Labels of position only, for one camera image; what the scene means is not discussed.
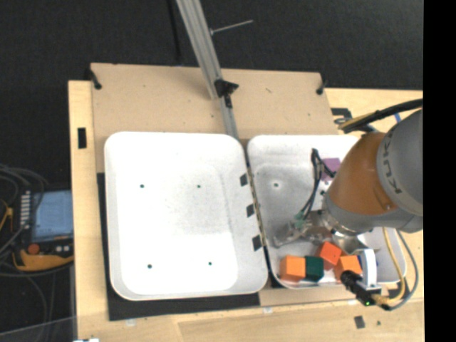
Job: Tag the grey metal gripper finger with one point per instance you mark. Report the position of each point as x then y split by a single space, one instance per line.
293 227
283 240

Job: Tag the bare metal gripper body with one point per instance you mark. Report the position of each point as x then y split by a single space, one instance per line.
317 231

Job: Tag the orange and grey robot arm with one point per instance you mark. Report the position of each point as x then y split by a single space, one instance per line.
367 176

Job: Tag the orange cube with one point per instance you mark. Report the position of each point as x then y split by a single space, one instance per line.
350 264
293 267
329 253

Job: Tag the green cube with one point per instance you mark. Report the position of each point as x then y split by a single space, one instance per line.
314 267

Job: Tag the white plastic tray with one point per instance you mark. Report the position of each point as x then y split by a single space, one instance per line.
285 169
178 219

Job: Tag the purple cube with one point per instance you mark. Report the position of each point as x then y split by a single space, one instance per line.
331 166

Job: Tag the pale wood board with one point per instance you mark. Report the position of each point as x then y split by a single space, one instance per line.
160 98

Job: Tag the black cylinder on white bracket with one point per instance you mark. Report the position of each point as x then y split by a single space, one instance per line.
368 267

